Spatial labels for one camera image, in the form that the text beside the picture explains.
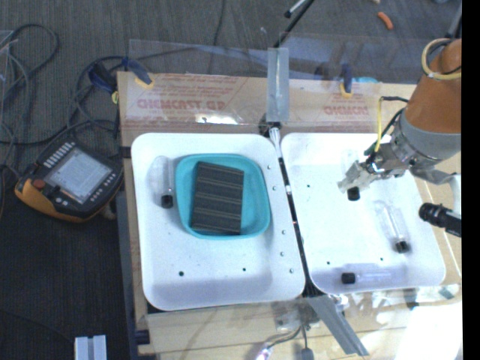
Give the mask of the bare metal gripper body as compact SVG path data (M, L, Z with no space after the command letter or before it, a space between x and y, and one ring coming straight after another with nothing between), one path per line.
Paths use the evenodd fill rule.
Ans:
M387 178L402 176L415 160L415 150L400 141L383 142L373 146L366 160L367 172L374 176Z

